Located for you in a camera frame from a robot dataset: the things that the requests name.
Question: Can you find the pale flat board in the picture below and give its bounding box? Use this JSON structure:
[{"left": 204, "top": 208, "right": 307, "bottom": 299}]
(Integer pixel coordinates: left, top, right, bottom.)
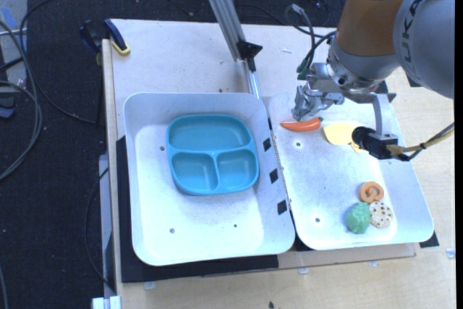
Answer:
[{"left": 107, "top": 18, "right": 417, "bottom": 271}]

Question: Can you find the green broccoli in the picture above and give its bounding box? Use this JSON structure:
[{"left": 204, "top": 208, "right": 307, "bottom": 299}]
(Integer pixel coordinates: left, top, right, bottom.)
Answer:
[{"left": 346, "top": 201, "right": 373, "bottom": 234}]

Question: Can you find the blue divided plate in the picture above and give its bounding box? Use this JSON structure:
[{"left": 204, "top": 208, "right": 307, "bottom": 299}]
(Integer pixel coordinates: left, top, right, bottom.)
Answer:
[{"left": 165, "top": 114, "right": 260, "bottom": 197}]

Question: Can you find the black cylinder on white bracket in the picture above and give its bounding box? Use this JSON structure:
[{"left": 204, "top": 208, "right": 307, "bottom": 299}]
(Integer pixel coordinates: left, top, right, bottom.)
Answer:
[{"left": 351, "top": 93, "right": 399, "bottom": 161}]

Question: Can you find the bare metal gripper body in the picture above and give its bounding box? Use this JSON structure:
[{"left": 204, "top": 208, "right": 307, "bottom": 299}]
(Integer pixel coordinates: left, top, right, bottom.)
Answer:
[{"left": 305, "top": 62, "right": 378, "bottom": 105}]

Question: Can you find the orange carrot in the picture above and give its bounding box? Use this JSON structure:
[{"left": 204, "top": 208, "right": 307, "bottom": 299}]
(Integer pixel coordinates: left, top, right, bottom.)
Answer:
[{"left": 280, "top": 117, "right": 324, "bottom": 132}]

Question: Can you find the orange pretzel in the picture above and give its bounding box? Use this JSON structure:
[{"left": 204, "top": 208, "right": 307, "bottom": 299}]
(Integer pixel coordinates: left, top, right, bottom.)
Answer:
[{"left": 358, "top": 181, "right": 385, "bottom": 203}]

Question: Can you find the thin black and white rod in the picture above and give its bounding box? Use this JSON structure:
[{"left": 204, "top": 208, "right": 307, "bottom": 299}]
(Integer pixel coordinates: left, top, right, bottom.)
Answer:
[{"left": 268, "top": 115, "right": 293, "bottom": 218}]

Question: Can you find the white plastic tray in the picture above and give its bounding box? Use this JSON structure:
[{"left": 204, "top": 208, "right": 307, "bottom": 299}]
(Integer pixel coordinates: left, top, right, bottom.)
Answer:
[
  {"left": 267, "top": 92, "right": 435, "bottom": 251},
  {"left": 122, "top": 91, "right": 297, "bottom": 267}
]

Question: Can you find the yellow flat slice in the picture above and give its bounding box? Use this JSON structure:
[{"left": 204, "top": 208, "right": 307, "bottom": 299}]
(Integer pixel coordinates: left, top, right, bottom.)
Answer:
[{"left": 321, "top": 122, "right": 370, "bottom": 153}]

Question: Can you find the chocolate chip biscuit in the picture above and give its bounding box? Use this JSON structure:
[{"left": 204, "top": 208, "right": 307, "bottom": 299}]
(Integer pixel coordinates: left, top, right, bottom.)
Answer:
[{"left": 368, "top": 200, "right": 394, "bottom": 229}]

